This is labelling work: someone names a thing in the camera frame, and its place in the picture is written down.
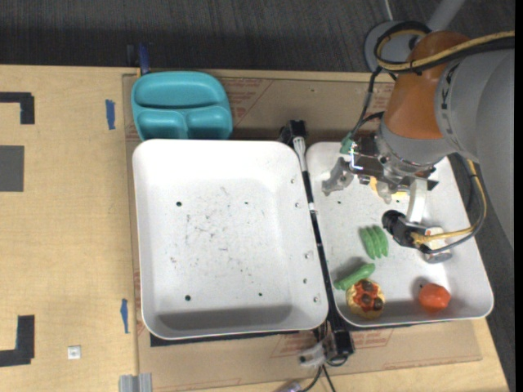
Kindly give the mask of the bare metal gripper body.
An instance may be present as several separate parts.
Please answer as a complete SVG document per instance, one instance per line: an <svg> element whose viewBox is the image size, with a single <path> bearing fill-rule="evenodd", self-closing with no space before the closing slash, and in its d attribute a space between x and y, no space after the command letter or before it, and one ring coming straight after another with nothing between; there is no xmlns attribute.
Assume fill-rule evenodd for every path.
<svg viewBox="0 0 523 392"><path fill-rule="evenodd" d="M355 142L351 170L359 176L375 177L389 187L410 187L416 180L436 187L433 164L416 163L396 154L381 136L362 136Z"/></svg>

